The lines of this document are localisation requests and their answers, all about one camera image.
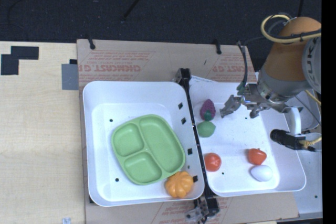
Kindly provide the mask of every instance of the white egg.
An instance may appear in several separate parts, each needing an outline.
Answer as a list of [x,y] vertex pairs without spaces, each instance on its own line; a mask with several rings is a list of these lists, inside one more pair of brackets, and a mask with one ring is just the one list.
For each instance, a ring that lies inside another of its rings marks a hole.
[[251,174],[258,181],[269,181],[273,177],[272,169],[267,165],[256,165],[251,169]]

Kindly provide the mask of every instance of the green divided plate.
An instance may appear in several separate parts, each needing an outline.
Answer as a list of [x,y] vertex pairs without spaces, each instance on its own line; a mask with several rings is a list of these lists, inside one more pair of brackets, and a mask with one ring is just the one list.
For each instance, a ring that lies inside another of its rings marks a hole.
[[127,121],[112,133],[112,148],[128,178],[147,185],[178,172],[185,153],[165,119],[150,114]]

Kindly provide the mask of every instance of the red tomato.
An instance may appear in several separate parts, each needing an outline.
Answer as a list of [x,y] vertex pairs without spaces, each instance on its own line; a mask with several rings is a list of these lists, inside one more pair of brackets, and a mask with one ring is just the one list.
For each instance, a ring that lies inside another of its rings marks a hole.
[[258,148],[251,148],[248,151],[248,160],[255,165],[261,165],[267,158],[267,154]]
[[217,171],[222,165],[221,157],[216,153],[208,153],[204,156],[205,169],[209,172]]

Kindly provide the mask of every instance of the orange pumpkin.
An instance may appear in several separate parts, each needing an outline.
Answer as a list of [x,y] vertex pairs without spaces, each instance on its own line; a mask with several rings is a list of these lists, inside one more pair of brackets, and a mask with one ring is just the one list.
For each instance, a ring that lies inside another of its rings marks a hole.
[[172,197],[183,198],[191,190],[193,184],[193,177],[188,172],[182,171],[168,177],[164,186]]

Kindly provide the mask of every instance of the white tray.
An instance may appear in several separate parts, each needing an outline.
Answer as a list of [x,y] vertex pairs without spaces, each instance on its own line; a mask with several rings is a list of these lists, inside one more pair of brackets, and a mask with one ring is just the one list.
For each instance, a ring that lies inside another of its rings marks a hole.
[[[199,111],[206,99],[211,99],[216,114],[211,120],[215,132],[210,137],[199,137],[203,156],[217,153],[222,165],[216,172],[206,172],[210,189],[222,197],[298,191],[304,188],[306,176],[296,151],[273,142],[269,134],[273,129],[288,130],[285,116],[272,109],[260,112],[254,119],[243,105],[234,113],[220,116],[219,110],[231,94],[237,96],[238,83],[197,82],[190,87],[190,97],[196,125],[202,122]],[[250,170],[254,167],[247,159],[250,148],[260,148],[267,154],[263,164],[273,171],[270,181],[255,180]]]
[[[94,81],[83,90],[88,185],[91,199],[100,206],[193,200],[202,195],[204,179],[184,89],[174,82]],[[165,179],[137,185],[123,172],[112,145],[113,130],[122,123],[147,114],[164,118],[185,151],[181,170],[197,176],[184,198],[173,198],[165,190]]]

